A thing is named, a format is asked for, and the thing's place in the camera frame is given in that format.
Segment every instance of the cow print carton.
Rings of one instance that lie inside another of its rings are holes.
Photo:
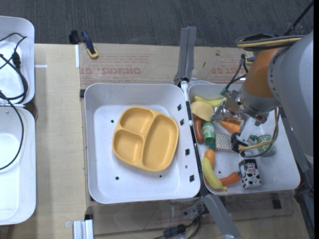
[[[244,159],[239,163],[241,181],[244,189],[259,187],[261,185],[256,160]]]

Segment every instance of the orange toy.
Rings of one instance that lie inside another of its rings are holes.
[[[215,163],[215,151],[213,151],[212,149],[208,149],[205,151],[204,157],[207,157],[211,167],[214,167],[214,163]]]
[[[233,184],[233,183],[236,183],[240,180],[240,176],[237,172],[232,172],[230,175],[228,175],[227,177],[225,178],[221,178],[220,181],[221,183],[226,186],[226,185],[229,185],[229,184]]]
[[[231,133],[239,133],[240,125],[238,124],[223,121],[223,120],[220,121],[220,124]]]

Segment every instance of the toy sausage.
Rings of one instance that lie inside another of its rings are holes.
[[[196,117],[196,119],[194,121],[195,135],[196,135],[196,139],[197,139],[198,143],[202,143],[204,141],[204,136],[203,136],[203,133],[201,131],[202,121],[203,121],[203,119],[201,119],[200,117]]]
[[[225,178],[221,178],[219,179],[221,181],[221,183],[226,186],[226,185],[229,185],[229,184],[233,184],[233,183],[236,183],[240,180],[240,176],[237,172],[232,172],[230,175],[228,175],[227,177]]]

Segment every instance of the black cable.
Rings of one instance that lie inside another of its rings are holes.
[[[15,34],[21,36],[21,40],[16,44],[16,46],[15,46],[15,48],[14,48],[14,51],[13,51],[13,54],[12,54],[11,57],[8,59],[8,61],[10,61],[10,60],[12,59],[14,53],[15,53],[16,50],[18,49],[19,44],[20,44],[24,39],[26,39],[27,37],[26,37],[26,36],[23,36],[23,35],[21,35],[21,34],[19,34],[19,33],[11,33],[10,35],[8,35],[8,36],[6,36],[6,37],[4,37],[4,38],[2,38],[2,39],[0,40],[0,42],[2,42],[2,41],[4,41],[4,40],[6,40],[7,38],[9,38],[10,36],[13,36],[13,35],[15,35]],[[7,62],[5,62],[2,66],[0,66],[0,69],[2,69],[3,67],[5,67],[6,65],[7,65]]]
[[[244,62],[245,62],[245,55],[242,54],[242,55],[241,55],[241,58],[240,58],[239,66],[238,66],[238,68],[237,68],[237,71],[236,71],[236,73],[234,74],[233,78],[230,80],[230,82],[226,85],[226,87],[225,87],[226,90],[228,90],[228,88],[230,87],[230,85],[233,84],[235,81],[238,81],[239,79],[241,79],[241,78],[244,77],[244,76],[241,76],[241,77],[239,77],[239,78],[236,78],[236,76],[238,75],[238,73],[239,73],[241,67],[242,67],[243,64],[244,64]]]
[[[201,218],[201,216],[204,214],[204,212],[205,212],[205,211],[203,211],[203,212],[201,212],[200,214],[198,214],[198,215],[193,219],[193,221],[192,221],[189,225],[185,226],[185,225],[181,224],[181,225],[178,225],[178,226],[175,226],[175,227],[167,228],[167,229],[164,230],[164,233],[163,233],[162,236],[159,236],[159,237],[156,237],[156,238],[153,238],[153,239],[170,238],[170,237],[172,237],[172,236],[175,236],[175,235],[178,235],[178,234],[180,234],[180,233],[185,232],[187,228],[189,228],[189,227],[192,226],[193,224],[196,224],[197,222],[199,222],[199,224],[198,224],[196,230],[195,230],[195,231],[192,233],[192,235],[189,237],[189,239],[190,239],[190,238],[193,238],[193,237],[197,234],[197,232],[199,231],[199,229],[200,229],[200,224],[201,224],[201,223],[200,223],[200,218]]]
[[[8,98],[5,96],[5,94],[0,90],[0,98],[1,99],[4,99],[4,100],[7,100],[7,102],[11,105],[11,107],[15,110],[16,114],[18,115],[19,117],[19,120],[21,122],[21,141],[20,141],[20,145],[19,145],[19,149],[16,153],[16,155],[14,156],[14,158],[5,166],[3,167],[0,167],[0,170],[3,170],[5,168],[7,168],[8,166],[10,166],[15,160],[16,158],[19,156],[19,153],[21,151],[21,148],[22,148],[22,143],[23,143],[23,137],[24,137],[24,126],[23,126],[23,121],[22,121],[22,118],[21,118],[21,115],[20,113],[18,112],[18,110],[16,109],[16,107],[10,102],[10,100],[8,100]]]
[[[190,237],[189,237],[188,239],[192,239],[192,238],[198,233],[198,231],[199,231],[199,229],[200,229],[200,226],[201,226],[200,218],[201,218],[201,217],[199,217],[199,219],[198,219],[197,228],[196,228],[195,231],[190,235]]]
[[[305,14],[308,12],[308,10],[314,5],[314,0],[312,0],[310,2],[310,4],[308,4],[308,6],[306,7],[306,9],[300,14],[300,16],[296,19],[296,21],[291,25],[291,27],[289,27],[289,29],[284,33],[284,35],[288,35],[294,28],[295,26],[298,24],[298,22],[305,16]]]
[[[18,95],[16,97],[8,98],[8,100],[16,100],[16,99],[22,97],[22,99],[18,102],[18,104],[21,104],[24,101],[25,97],[26,97],[26,93],[27,93],[27,90],[28,90],[28,83],[27,83],[26,78],[24,77],[24,75],[21,73],[21,70],[20,70],[20,64],[21,64],[20,56],[19,56],[19,54],[16,51],[13,53],[12,59],[13,59],[14,65],[11,64],[10,61],[7,60],[3,56],[3,54],[0,54],[0,58],[2,58],[5,61],[6,64],[10,65],[20,76],[20,79],[21,79],[22,85],[23,85],[23,92],[22,92],[22,94],[20,94],[20,95]]]
[[[243,66],[244,66],[244,69],[245,69],[246,73],[248,73],[248,69],[247,69],[247,66],[246,66],[246,59],[244,60]]]

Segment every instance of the white tray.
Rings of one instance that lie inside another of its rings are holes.
[[[201,96],[207,100],[221,99],[221,90],[225,85],[221,84],[195,84],[188,90],[189,100],[192,103],[194,96]],[[241,85],[232,85],[229,90],[238,90]],[[275,127],[274,113],[270,112],[267,122],[262,124],[254,132],[254,135],[272,135]],[[216,133],[230,134],[218,123],[215,124]],[[270,157],[257,157],[256,162],[260,173],[262,185],[254,189],[244,190],[240,182],[229,185],[227,191],[214,191],[209,185],[206,187],[211,193],[217,195],[248,194],[253,192],[293,190],[300,183],[298,168],[286,135],[283,122],[279,120],[279,135],[273,146],[276,154]],[[201,159],[208,147],[204,143],[198,144]],[[218,178],[228,176],[234,171],[239,171],[238,163],[243,157],[235,151],[216,151],[214,172]]]
[[[17,47],[17,52],[21,60],[21,72],[28,82],[28,92],[25,104],[34,97],[34,27],[31,22],[23,18],[0,16],[0,40],[7,37],[11,33],[19,33],[26,38],[21,41]],[[0,53],[6,59],[10,58],[16,44],[21,40],[21,36],[12,35],[11,37],[0,42]],[[5,62],[0,58],[0,66]],[[5,65],[0,70],[0,86],[1,90],[7,97],[15,97],[23,92],[21,79],[16,71],[10,66]]]
[[[34,96],[34,27],[23,18],[0,16],[0,39],[11,33],[27,36],[18,46],[21,72],[28,82],[24,103]],[[0,42],[0,53],[9,59],[16,44],[21,40],[13,35]],[[5,62],[0,58],[0,66]],[[0,70],[0,86],[7,97],[23,92],[21,79],[10,65]],[[0,99],[0,104],[7,101]],[[35,121],[30,112],[17,108],[24,124],[22,148],[17,159],[7,168],[0,170],[0,226],[26,221],[36,206],[35,166]],[[16,155],[21,140],[21,123],[12,107],[0,107],[0,167],[8,164]]]
[[[198,168],[180,88],[172,84],[93,84],[87,88],[84,100],[88,184],[94,200],[114,204],[190,198],[198,193]],[[117,121],[131,106],[159,111],[177,122],[177,149],[167,169],[142,170],[122,162],[113,153],[112,137]]]
[[[17,108],[24,125],[24,139],[17,159],[0,170],[0,225],[21,223],[36,205],[35,123],[30,112]],[[0,108],[0,167],[16,155],[21,123],[13,108]]]

